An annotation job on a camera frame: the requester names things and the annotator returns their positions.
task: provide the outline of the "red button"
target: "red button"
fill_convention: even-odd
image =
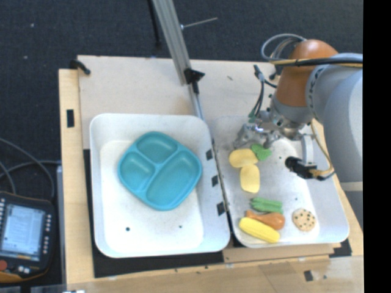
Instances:
[[[7,267],[8,267],[7,262],[5,260],[3,260],[3,259],[0,260],[0,271],[3,271],[5,269],[7,269]]]

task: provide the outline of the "blue plate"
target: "blue plate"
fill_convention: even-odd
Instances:
[[[139,137],[118,164],[122,184],[159,211],[176,208],[195,188],[201,174],[199,158],[161,132]]]

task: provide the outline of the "display screen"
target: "display screen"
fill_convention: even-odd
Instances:
[[[1,254],[39,259],[44,218],[45,212],[40,209],[8,204],[0,243]]]

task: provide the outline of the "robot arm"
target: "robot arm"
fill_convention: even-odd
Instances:
[[[329,157],[342,188],[362,190],[362,55],[338,54],[322,41],[295,35],[286,40],[274,55],[295,43],[290,59],[270,58],[273,63],[286,64],[271,105],[254,114],[253,125],[243,126],[234,146],[257,135],[265,137],[265,148],[281,137],[301,141],[302,159],[289,157],[286,166],[303,178],[316,178],[309,172],[316,167],[311,160],[312,142],[301,133],[316,119],[324,127]]]

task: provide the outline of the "white tray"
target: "white tray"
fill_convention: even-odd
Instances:
[[[280,139],[274,142],[271,147],[272,155],[265,161],[257,163],[260,169],[260,191],[251,194],[241,189],[239,169],[229,164],[228,156],[234,150],[233,141],[246,121],[248,121],[247,117],[221,117],[217,118],[211,127],[222,186],[236,238],[243,245],[252,248],[337,243],[345,240],[349,234],[349,224],[333,179],[305,180],[290,172],[285,166],[285,159],[288,156],[302,157],[301,144],[298,141]],[[249,148],[251,144],[249,142],[243,148]],[[316,142],[313,147],[318,168],[327,169],[326,158]],[[280,241],[276,244],[267,244],[239,229],[239,220],[244,217],[246,210],[250,209],[249,202],[254,196],[279,200],[283,203],[286,221],[284,228],[279,231]],[[312,211],[318,221],[311,232],[299,231],[291,220],[292,212],[301,207]]]
[[[192,150],[202,163],[196,188],[177,208],[157,211],[128,191],[117,175],[125,150],[149,131],[163,132]],[[206,253],[222,250],[230,230],[208,126],[190,115],[101,114],[90,125],[90,154],[95,243],[106,256]]]

